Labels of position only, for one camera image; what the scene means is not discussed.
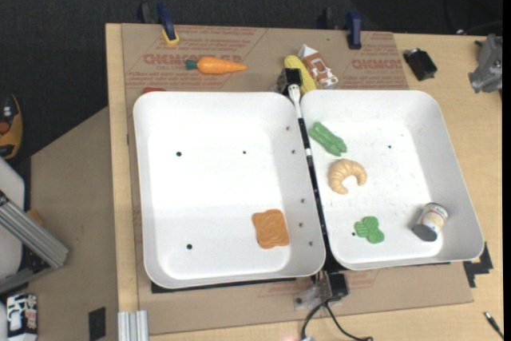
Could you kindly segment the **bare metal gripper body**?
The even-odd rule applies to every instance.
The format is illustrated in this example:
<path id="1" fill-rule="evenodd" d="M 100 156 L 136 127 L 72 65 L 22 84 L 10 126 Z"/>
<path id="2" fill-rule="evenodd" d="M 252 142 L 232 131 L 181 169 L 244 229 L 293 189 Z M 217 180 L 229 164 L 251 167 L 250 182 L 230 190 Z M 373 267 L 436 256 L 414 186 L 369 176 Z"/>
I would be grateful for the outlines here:
<path id="1" fill-rule="evenodd" d="M 502 88 L 502 37 L 489 34 L 480 46 L 477 68 L 469 73 L 469 83 L 475 93 L 492 93 Z"/>

